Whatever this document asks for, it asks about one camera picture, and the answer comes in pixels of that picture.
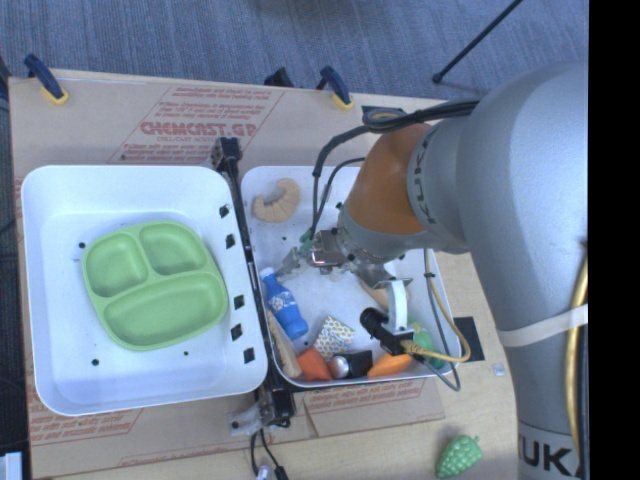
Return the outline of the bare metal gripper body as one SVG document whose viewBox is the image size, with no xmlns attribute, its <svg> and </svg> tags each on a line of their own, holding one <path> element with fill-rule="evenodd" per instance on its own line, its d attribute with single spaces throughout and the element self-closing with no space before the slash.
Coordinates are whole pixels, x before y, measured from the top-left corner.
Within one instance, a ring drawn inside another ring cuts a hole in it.
<svg viewBox="0 0 640 480">
<path fill-rule="evenodd" d="M 341 228 L 316 233 L 312 240 L 309 263 L 322 272 L 349 272 L 369 288 L 381 288 L 396 280 L 384 258 L 377 257 L 357 245 Z"/>
</svg>

